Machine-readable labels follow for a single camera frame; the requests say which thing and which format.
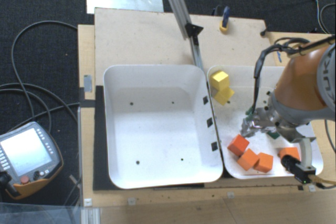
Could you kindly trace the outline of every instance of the dark spot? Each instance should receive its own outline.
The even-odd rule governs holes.
[[[209,128],[211,125],[213,125],[212,118],[207,119],[206,123],[207,123],[207,125],[208,125],[208,128]]]
[[[214,142],[214,143],[211,144],[211,149],[212,149],[212,151],[216,151],[218,149],[217,142]]]
[[[203,104],[206,104],[209,102],[208,96],[203,97]]]

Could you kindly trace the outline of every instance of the yellow cube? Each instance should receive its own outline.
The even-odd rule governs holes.
[[[230,85],[229,75],[223,71],[217,71],[210,76],[210,85],[217,91],[222,91]]]
[[[214,98],[221,105],[225,105],[227,101],[229,101],[229,99],[234,95],[234,93],[235,91],[228,87],[222,91],[218,91]]]

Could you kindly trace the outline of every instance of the cable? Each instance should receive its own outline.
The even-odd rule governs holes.
[[[325,29],[325,32],[327,32],[327,34],[330,34],[330,31],[326,28],[326,25],[325,25],[324,22],[323,22],[322,14],[323,14],[323,11],[324,11],[326,8],[328,8],[328,7],[332,7],[332,6],[335,6],[335,5],[336,5],[336,3],[326,4],[326,5],[324,5],[324,7],[323,7],[323,8],[321,9],[321,11],[320,11],[320,23],[321,23],[320,26],[322,26],[322,27]]]
[[[49,110],[47,104],[40,97],[38,97],[37,95],[35,95],[35,94],[31,93],[31,92],[24,91],[24,90],[21,90],[21,89],[3,89],[3,90],[0,90],[0,93],[5,93],[5,92],[24,93],[24,94],[27,94],[28,96],[31,95],[32,97],[34,97],[45,108],[46,113],[48,114],[49,133],[51,132],[51,114],[50,114],[50,110]]]
[[[319,23],[319,26],[321,27],[322,31],[325,33],[325,34],[330,34],[330,32],[327,30],[327,28],[325,27],[325,24],[323,23],[323,20],[322,20],[322,12],[324,9],[326,9],[327,7],[329,6],[332,6],[332,5],[335,5],[335,3],[332,3],[332,4],[327,4],[326,6],[324,6],[322,8],[322,10],[320,11],[320,4],[319,4],[319,0],[316,0],[316,5],[317,5],[317,21]]]
[[[14,73],[15,73],[15,76],[24,92],[24,95],[28,101],[28,104],[29,104],[29,107],[30,107],[30,112],[32,114],[32,117],[33,119],[35,119],[35,112],[34,112],[34,107],[32,105],[32,102],[30,100],[30,97],[26,91],[26,88],[24,86],[24,84],[22,83],[22,80],[17,72],[17,69],[16,69],[16,66],[15,66],[15,61],[14,61],[14,49],[15,49],[15,45],[17,43],[17,41],[20,39],[20,37],[28,30],[38,26],[38,25],[43,25],[43,24],[58,24],[58,25],[63,25],[63,26],[66,26],[66,27],[69,27],[71,29],[75,29],[77,30],[77,27],[76,26],[73,26],[71,24],[67,24],[67,23],[63,23],[63,22],[59,22],[59,21],[56,21],[56,20],[45,20],[45,21],[41,21],[41,22],[36,22],[36,23],[33,23],[31,25],[28,25],[27,27],[25,27],[23,30],[21,30],[21,32],[15,37],[14,39],[14,42],[12,44],[12,49],[11,49],[11,53],[10,53],[10,56],[11,56],[11,60],[12,60],[12,66],[13,66],[13,69],[14,69]]]
[[[332,189],[332,188],[336,188],[336,186],[325,186],[324,184],[321,184],[321,183],[316,183],[316,186],[318,188],[321,188],[321,189]]]
[[[41,91],[45,92],[46,94],[50,95],[51,97],[53,97],[56,101],[60,102],[65,107],[65,109],[70,113],[70,115],[72,116],[74,121],[77,123],[77,118],[76,118],[75,114],[72,112],[72,110],[67,106],[67,104],[59,96],[57,96],[53,92],[51,92],[51,91],[49,91],[49,90],[47,90],[43,87],[40,87],[40,86],[37,86],[37,85],[28,84],[28,83],[23,83],[23,85],[25,87],[31,87],[31,88],[34,88],[34,89],[41,90]],[[16,86],[20,86],[20,84],[19,83],[8,83],[8,84],[1,85],[0,89],[1,88],[7,88],[7,87],[16,87]]]
[[[334,144],[332,143],[331,136],[330,136],[330,133],[329,133],[329,128],[328,128],[327,120],[324,120],[324,127],[325,127],[325,132],[327,133],[327,137],[328,137],[329,143],[330,143],[330,145],[332,147],[332,150],[336,153],[336,148],[335,148]]]
[[[80,103],[71,103],[71,104],[67,104],[67,106],[68,106],[68,107],[71,107],[71,106],[79,106],[79,104],[80,104]],[[58,106],[58,107],[56,107],[56,108],[49,109],[49,111],[50,111],[50,112],[55,112],[55,111],[60,110],[60,109],[63,109],[63,108],[65,108],[65,107],[64,107],[63,105],[61,105],[61,106]],[[41,112],[40,114],[35,115],[35,117],[38,118],[38,117],[41,117],[41,116],[43,116],[43,115],[45,115],[45,114],[47,114],[47,111],[45,111],[45,112]],[[13,128],[11,128],[8,132],[10,132],[10,131],[12,131],[12,130],[14,130],[14,129],[16,129],[16,128],[19,128],[20,126],[22,126],[22,125],[24,125],[25,123],[31,121],[32,119],[33,119],[33,117],[28,118],[28,119],[26,119],[25,121],[20,122],[19,124],[17,124],[17,125],[14,126]]]

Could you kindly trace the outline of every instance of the red button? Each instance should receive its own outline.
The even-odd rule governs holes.
[[[22,176],[20,181],[21,181],[22,185],[26,185],[26,184],[29,183],[29,177],[28,176]]]

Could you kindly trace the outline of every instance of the orange cube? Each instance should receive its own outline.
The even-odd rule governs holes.
[[[235,155],[237,155],[238,157],[240,157],[245,149],[247,148],[248,144],[250,142],[248,142],[244,137],[242,137],[240,134],[238,134],[232,141],[231,143],[228,145],[228,149],[234,153]]]
[[[296,147],[285,147],[279,152],[279,157],[282,159],[285,155],[290,155],[300,161],[299,151]]]
[[[258,157],[259,160],[254,166],[254,169],[263,173],[270,171],[273,167],[273,156],[260,152]]]
[[[245,170],[249,170],[251,167],[253,167],[257,161],[259,160],[259,157],[257,154],[255,154],[252,150],[249,148],[245,151],[245,153],[238,159],[237,163]]]

